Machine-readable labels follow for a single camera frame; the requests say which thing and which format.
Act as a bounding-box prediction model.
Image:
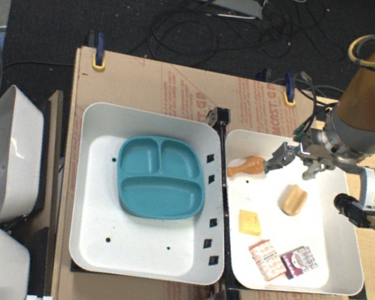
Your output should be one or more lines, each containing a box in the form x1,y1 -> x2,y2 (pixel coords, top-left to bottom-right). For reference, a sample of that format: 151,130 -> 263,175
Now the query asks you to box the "orange toy chicken drumstick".
225,151 -> 267,184

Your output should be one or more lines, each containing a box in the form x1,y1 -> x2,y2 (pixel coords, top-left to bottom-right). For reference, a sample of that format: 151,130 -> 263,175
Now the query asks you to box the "tan toy bread bun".
277,181 -> 310,219

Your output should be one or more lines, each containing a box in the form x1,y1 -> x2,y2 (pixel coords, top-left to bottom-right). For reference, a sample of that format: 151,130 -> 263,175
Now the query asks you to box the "blue divided plate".
108,130 -> 215,228

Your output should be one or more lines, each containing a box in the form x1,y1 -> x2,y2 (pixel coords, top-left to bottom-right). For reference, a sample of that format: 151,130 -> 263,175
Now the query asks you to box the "purple patterned packet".
276,241 -> 322,285

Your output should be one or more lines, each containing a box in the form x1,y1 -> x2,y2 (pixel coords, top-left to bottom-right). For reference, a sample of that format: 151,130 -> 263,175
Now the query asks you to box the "pink patterned packet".
244,236 -> 292,285

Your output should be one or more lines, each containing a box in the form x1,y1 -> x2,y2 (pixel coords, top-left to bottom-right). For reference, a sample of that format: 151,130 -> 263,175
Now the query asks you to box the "thin black rod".
191,122 -> 260,290

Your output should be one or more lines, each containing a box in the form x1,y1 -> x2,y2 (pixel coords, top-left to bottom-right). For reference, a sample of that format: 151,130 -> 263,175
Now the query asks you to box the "brown cardboard board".
35,44 -> 375,300

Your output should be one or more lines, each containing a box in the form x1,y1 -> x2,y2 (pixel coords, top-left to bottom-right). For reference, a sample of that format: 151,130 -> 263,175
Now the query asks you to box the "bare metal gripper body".
293,126 -> 367,176

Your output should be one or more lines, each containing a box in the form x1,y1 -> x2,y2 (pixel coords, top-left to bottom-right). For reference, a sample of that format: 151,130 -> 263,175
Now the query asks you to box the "yellow toy cheese block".
235,209 -> 266,238

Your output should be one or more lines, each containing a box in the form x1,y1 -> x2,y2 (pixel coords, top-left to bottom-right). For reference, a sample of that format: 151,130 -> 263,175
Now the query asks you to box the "black cylinder on white bracket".
330,162 -> 375,230

